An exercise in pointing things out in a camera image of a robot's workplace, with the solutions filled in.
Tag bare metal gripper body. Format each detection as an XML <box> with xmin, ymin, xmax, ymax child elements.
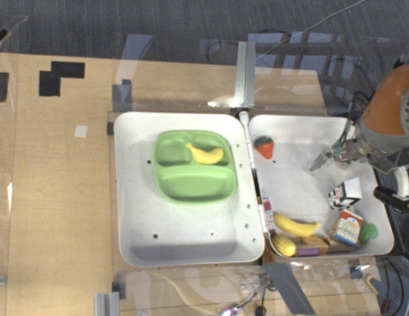
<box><xmin>332</xmin><ymin>139</ymin><xmax>403</xmax><ymax>174</ymax></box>

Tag orange and white carton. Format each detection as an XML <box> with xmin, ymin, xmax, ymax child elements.
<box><xmin>328</xmin><ymin>208</ymin><xmax>364</xmax><ymax>247</ymax></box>

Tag white plastic tray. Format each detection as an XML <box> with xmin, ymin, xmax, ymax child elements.
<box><xmin>113</xmin><ymin>111</ymin><xmax>266</xmax><ymax>269</ymax></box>
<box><xmin>248</xmin><ymin>114</ymin><xmax>395</xmax><ymax>259</ymax></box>

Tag pink and white packet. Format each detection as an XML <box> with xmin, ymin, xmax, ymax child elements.
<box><xmin>262</xmin><ymin>197</ymin><xmax>277</xmax><ymax>236</ymax></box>

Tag yellow corn cob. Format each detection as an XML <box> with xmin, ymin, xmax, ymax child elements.
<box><xmin>271</xmin><ymin>234</ymin><xmax>297</xmax><ymax>258</ymax></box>

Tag green broccoli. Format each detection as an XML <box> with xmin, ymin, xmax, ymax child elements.
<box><xmin>358</xmin><ymin>221</ymin><xmax>379</xmax><ymax>245</ymax></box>

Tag white carton with black print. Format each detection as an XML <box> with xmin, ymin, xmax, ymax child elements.
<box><xmin>328</xmin><ymin>177</ymin><xmax>363</xmax><ymax>211</ymax></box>

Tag yellow banana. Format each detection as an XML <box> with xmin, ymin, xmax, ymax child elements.
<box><xmin>273</xmin><ymin>213</ymin><xmax>322</xmax><ymax>238</ymax></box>
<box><xmin>186</xmin><ymin>142</ymin><xmax>225</xmax><ymax>166</ymax></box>

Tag purple block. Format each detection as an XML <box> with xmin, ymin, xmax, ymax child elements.
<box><xmin>296</xmin><ymin>247</ymin><xmax>320</xmax><ymax>258</ymax></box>

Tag green divided plate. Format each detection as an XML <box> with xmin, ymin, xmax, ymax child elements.
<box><xmin>153</xmin><ymin>129</ymin><xmax>238</xmax><ymax>205</ymax></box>

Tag tan bread slice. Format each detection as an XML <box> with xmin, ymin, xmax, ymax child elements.
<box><xmin>301</xmin><ymin>234</ymin><xmax>329</xmax><ymax>249</ymax></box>

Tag black cylinder on white bracket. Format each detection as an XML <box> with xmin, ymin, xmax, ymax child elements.
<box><xmin>373</xmin><ymin>165</ymin><xmax>409</xmax><ymax>211</ymax></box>

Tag red strawberry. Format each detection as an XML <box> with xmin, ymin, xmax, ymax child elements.
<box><xmin>254</xmin><ymin>136</ymin><xmax>275</xmax><ymax>160</ymax></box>

